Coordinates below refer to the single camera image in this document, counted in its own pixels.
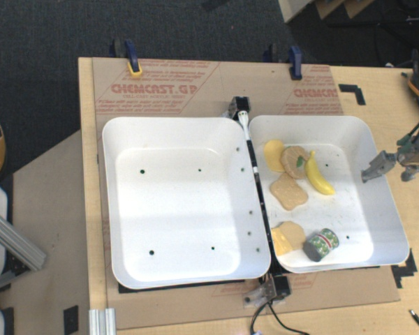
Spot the green and white can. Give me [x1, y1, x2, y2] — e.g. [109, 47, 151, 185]
[302, 228, 340, 263]

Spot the brown cardboard board red print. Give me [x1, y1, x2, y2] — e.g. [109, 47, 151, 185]
[91, 57, 402, 331]

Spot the brown round biscuit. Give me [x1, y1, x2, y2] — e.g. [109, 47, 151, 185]
[279, 145, 311, 180]

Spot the yellow cheese wedge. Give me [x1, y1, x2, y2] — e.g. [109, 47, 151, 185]
[270, 226, 295, 257]

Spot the white plastic tray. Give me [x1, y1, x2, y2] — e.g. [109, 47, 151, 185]
[101, 116, 272, 290]
[247, 114, 411, 274]

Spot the tan square bread slice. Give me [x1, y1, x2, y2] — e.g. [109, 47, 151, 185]
[269, 172, 309, 211]

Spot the yellow banana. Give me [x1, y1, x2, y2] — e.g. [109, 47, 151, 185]
[304, 150, 337, 196]

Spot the yellow cheese slice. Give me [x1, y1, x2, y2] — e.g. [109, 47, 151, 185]
[263, 138, 288, 173]

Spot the thin black and white rod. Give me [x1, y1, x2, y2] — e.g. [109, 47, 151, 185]
[237, 110, 279, 276]

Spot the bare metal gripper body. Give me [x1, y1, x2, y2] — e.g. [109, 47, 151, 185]
[395, 136, 419, 174]

